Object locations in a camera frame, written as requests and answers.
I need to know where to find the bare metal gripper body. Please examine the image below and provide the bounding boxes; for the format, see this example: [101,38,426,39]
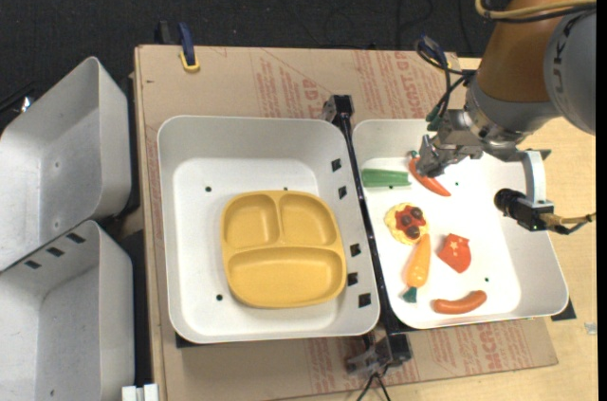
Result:
[425,108,486,163]

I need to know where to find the red chili pepper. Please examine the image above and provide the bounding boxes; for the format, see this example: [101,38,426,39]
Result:
[408,150,452,198]

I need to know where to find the green toy celery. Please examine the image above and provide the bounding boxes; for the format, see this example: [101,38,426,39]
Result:
[360,167,414,191]

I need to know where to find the red pizza slice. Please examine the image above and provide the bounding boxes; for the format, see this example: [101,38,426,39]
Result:
[435,232,472,275]

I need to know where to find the thin black rod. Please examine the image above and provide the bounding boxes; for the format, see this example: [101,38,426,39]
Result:
[338,114,395,336]

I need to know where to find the orange carrot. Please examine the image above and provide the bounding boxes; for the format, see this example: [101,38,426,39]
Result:
[402,232,432,304]

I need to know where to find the white plastic tray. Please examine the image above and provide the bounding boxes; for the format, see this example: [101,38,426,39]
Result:
[351,118,571,331]
[156,114,382,345]

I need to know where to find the orange sausage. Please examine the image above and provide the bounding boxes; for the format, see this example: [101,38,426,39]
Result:
[431,289,488,316]

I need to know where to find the yellow divided plate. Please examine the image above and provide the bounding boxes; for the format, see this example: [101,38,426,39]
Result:
[219,190,349,310]

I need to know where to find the brown cardboard board red print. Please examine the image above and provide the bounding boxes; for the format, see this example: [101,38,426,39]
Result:
[134,44,561,401]

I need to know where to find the black cylinder on white bracket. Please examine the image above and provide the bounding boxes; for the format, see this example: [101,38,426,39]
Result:
[493,149,556,232]

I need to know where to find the black block with thin wires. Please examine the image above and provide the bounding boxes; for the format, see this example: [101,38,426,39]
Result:
[345,332,414,379]
[322,94,357,126]

